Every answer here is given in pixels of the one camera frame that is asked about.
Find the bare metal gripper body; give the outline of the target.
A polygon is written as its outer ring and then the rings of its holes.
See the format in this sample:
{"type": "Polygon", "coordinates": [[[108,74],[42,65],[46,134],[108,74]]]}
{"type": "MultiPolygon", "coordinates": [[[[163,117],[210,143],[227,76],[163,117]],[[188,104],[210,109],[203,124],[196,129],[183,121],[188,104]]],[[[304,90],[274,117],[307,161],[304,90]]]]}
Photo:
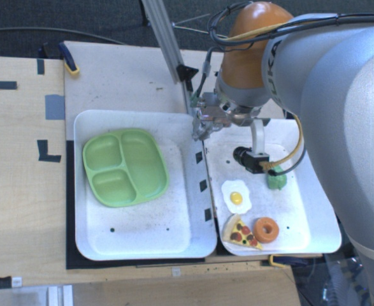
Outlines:
{"type": "Polygon", "coordinates": [[[214,91],[196,94],[198,119],[202,125],[239,127],[251,125],[270,100],[266,91],[214,91]]]}

